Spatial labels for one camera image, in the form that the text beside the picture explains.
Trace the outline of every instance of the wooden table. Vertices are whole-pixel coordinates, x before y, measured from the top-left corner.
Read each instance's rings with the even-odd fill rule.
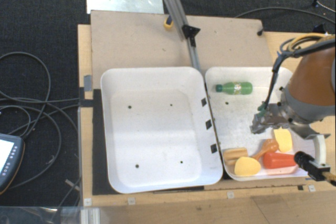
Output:
[[[264,35],[274,61],[279,45],[289,38],[298,36],[299,33],[265,32]],[[80,87],[83,87],[84,76],[92,74],[90,25],[78,26],[78,49]],[[294,71],[298,61],[298,59],[288,59],[283,66]],[[85,92],[85,99],[92,99],[92,97],[92,91]],[[120,223],[117,220],[123,217],[128,218],[127,223],[142,221],[156,223],[155,219],[158,220],[158,218],[161,221],[157,222],[162,223],[182,223],[190,220],[193,223],[205,223],[209,219],[213,220],[213,223],[223,223],[220,220],[225,214],[228,218],[232,218],[231,223],[240,223],[239,220],[242,221],[242,217],[246,220],[244,223],[256,223],[256,221],[270,223],[272,216],[267,216],[269,212],[278,207],[281,209],[278,213],[289,219],[296,214],[293,213],[293,209],[299,211],[301,202],[306,202],[311,212],[313,208],[314,210],[323,208],[323,212],[328,211],[328,214],[323,214],[325,220],[329,220],[333,214],[329,208],[335,205],[333,197],[336,194],[336,188],[327,182],[315,182],[306,178],[268,179],[254,182],[221,180],[215,185],[206,186],[203,191],[92,195],[92,116],[93,108],[80,108],[83,204],[93,207],[117,206],[104,211],[105,216],[102,216],[102,219],[105,217],[106,221],[109,219],[109,214],[113,214],[113,221],[110,219],[110,223]],[[326,140],[327,162],[332,167],[331,171],[335,173],[335,117],[328,117],[323,122],[314,124],[313,128],[321,133],[331,133]],[[310,192],[308,185],[313,185],[316,192]],[[129,206],[134,201],[136,206]],[[241,214],[242,207],[245,207],[243,214]],[[174,211],[178,212],[177,215],[173,214],[173,217],[166,219]],[[297,212],[297,220],[314,220],[314,217],[308,218],[304,212],[304,209]]]

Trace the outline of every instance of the green bottle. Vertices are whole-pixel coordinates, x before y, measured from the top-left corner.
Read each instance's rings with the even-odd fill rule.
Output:
[[[228,94],[250,94],[252,89],[253,86],[250,82],[228,82],[224,85],[216,85],[216,92],[226,92]]]

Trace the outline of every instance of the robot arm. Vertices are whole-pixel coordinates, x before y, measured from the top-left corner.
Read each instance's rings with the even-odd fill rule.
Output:
[[[273,67],[268,97],[254,115],[251,132],[262,133],[267,128],[291,128],[304,139],[314,139],[316,158],[297,153],[296,161],[315,180],[325,180],[330,167],[326,165],[324,137],[310,124],[335,115],[335,35],[320,37],[319,40],[304,49],[298,48],[303,41],[310,40],[307,35],[287,41],[280,47],[281,54]],[[282,62],[289,57],[301,57],[298,68],[285,88],[281,89],[281,100],[269,103],[278,70]]]

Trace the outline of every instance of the white tray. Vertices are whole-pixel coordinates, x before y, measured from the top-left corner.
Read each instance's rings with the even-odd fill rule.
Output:
[[[288,69],[280,68],[278,81],[270,99],[271,103],[280,101],[281,91],[279,88],[286,86],[291,75],[292,73]],[[205,78],[208,96],[219,145],[222,151],[228,148],[245,147],[247,148],[249,156],[252,156],[261,149],[265,139],[273,138],[271,128],[266,129],[266,132],[263,134],[252,134],[249,129],[254,114],[258,112],[257,108],[267,96],[271,76],[271,68],[267,67],[214,67],[207,71]],[[225,84],[234,81],[251,82],[253,85],[252,93],[249,95],[229,95],[216,92],[216,84]],[[312,156],[315,155],[312,140],[303,140],[292,130],[290,130],[290,132],[292,135],[293,148],[288,154],[304,151]],[[254,176],[236,176],[234,174],[233,165],[227,166],[224,164],[224,167],[228,175],[238,181],[307,175],[307,172],[298,168],[298,166],[264,169],[262,158],[259,161],[262,169]]]
[[[223,166],[202,75],[190,67],[101,77],[108,176],[120,193],[214,184]]]

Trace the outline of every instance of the black carpet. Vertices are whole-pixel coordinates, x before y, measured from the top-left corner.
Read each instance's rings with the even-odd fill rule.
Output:
[[[234,17],[251,9],[284,6],[311,11],[335,20],[335,13],[311,6],[312,0],[181,0],[187,14]],[[319,0],[335,9],[335,0]],[[260,18],[267,31],[310,32],[315,25],[335,32],[335,26],[323,18],[290,11],[263,11],[245,16]],[[39,57],[51,76],[50,100],[78,98],[77,25],[89,23],[86,0],[0,0],[0,56],[12,51],[25,51]],[[47,76],[43,68],[25,56],[10,56],[0,61],[0,90],[12,97],[43,100],[47,92]],[[57,103],[59,107],[77,102]],[[77,122],[77,109],[67,111]],[[59,157],[53,166],[36,180],[9,189],[0,196],[0,206],[57,206],[79,176],[78,140],[68,120],[53,115],[62,134]],[[8,133],[26,122],[24,113],[6,110],[0,116],[0,133]],[[56,128],[41,120],[26,141],[21,169],[13,182],[16,185],[43,170],[58,148]],[[74,191],[64,205],[77,199]]]

